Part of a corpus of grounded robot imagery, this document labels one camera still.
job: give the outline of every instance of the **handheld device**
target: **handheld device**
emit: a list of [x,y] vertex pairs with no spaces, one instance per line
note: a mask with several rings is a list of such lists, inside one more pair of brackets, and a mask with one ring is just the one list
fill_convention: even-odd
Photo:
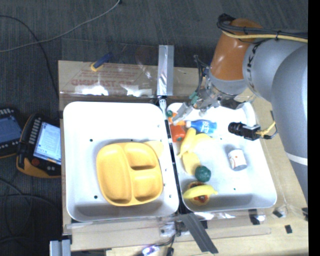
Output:
[[0,108],[0,158],[17,153],[21,133],[18,111],[11,107]]
[[59,121],[32,114],[19,141],[16,167],[38,178],[61,176],[61,139]]

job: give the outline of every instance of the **device screen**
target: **device screen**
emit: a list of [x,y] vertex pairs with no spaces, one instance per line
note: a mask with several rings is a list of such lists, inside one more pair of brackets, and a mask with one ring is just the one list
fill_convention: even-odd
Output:
[[61,165],[61,141],[59,127],[42,122],[33,155]]
[[13,116],[0,119],[0,143],[20,139],[21,128]]

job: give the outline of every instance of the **clear plastic sheet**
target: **clear plastic sheet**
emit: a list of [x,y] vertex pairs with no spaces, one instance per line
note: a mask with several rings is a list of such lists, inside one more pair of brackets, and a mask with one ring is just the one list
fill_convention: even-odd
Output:
[[[68,103],[74,101],[130,101],[153,104],[157,102],[157,86],[160,77],[158,47],[63,39],[62,48],[63,61],[59,62],[60,111],[63,111]],[[76,49],[79,54],[76,56],[71,54],[71,49]],[[92,71],[90,65],[110,52],[114,57],[108,63],[104,63],[97,72]],[[173,93],[167,97],[167,106],[188,100],[197,85],[198,71],[196,68],[174,67]],[[262,129],[271,124],[270,110],[272,108],[270,104],[255,98],[250,91],[240,95],[237,100],[252,103],[256,113],[256,122],[261,125]],[[261,145],[276,188],[276,203],[270,208],[195,212],[201,221],[207,222],[207,233],[211,238],[270,234],[269,217],[285,218],[288,212],[298,218],[306,217],[307,212],[302,210],[307,207],[302,191],[296,191],[294,197],[287,196],[290,195],[288,192],[290,186],[294,185],[299,188],[299,184],[296,178],[292,177],[293,183],[286,185],[286,175],[292,176],[294,173],[285,156],[279,136],[272,140],[261,140]],[[164,217],[88,222],[72,220],[66,211],[65,171],[62,168],[63,233],[65,235],[92,236],[93,239],[99,240],[98,244],[111,248],[165,243],[176,233],[176,230],[179,231],[177,229],[179,211]],[[137,229],[142,231],[141,236],[137,237]],[[121,239],[124,234],[130,237],[125,244]],[[191,240],[193,238],[188,231],[181,228],[176,241]],[[77,242],[71,245],[75,251],[79,250],[78,246],[81,245]]]

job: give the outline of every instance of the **red button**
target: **red button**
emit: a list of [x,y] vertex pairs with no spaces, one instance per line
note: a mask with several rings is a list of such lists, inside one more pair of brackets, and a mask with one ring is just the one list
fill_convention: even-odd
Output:
[[40,164],[40,161],[37,158],[32,159],[31,164],[33,166],[38,166]]

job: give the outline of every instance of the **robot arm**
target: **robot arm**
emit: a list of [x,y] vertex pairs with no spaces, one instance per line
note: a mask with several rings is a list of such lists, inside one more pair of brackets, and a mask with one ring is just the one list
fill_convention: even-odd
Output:
[[219,106],[241,108],[243,102],[236,97],[250,88],[271,103],[277,131],[308,204],[308,34],[264,29],[226,14],[217,25],[223,34],[206,67],[205,85],[199,80],[191,101],[182,105],[173,121],[192,108],[202,112]]

